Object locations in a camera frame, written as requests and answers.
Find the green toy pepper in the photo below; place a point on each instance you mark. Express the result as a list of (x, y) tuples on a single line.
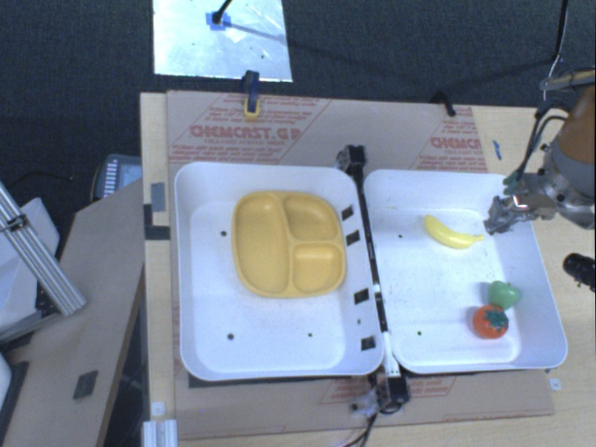
[(502, 293)]

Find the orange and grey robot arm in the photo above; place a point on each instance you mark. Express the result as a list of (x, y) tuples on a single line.
[(579, 128)]

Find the yellow divided plate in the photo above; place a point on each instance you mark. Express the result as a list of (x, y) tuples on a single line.
[(265, 245)]

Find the yellow banana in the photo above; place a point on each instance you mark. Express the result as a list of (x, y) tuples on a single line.
[(449, 236)]

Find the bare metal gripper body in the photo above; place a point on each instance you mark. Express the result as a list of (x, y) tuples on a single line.
[(540, 202)]

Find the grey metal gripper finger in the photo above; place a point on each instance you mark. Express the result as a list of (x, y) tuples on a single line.
[(491, 224), (504, 205)]

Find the orange toy tomato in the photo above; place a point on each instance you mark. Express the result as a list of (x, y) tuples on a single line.
[(490, 324)]

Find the brown cardboard board red print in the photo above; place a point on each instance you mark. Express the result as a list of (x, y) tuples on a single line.
[(288, 124)]

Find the white plastic tray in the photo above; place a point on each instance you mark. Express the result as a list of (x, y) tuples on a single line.
[(433, 296), (261, 333)]

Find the thin black and white rod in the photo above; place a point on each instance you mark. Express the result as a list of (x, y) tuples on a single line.
[(370, 249)]

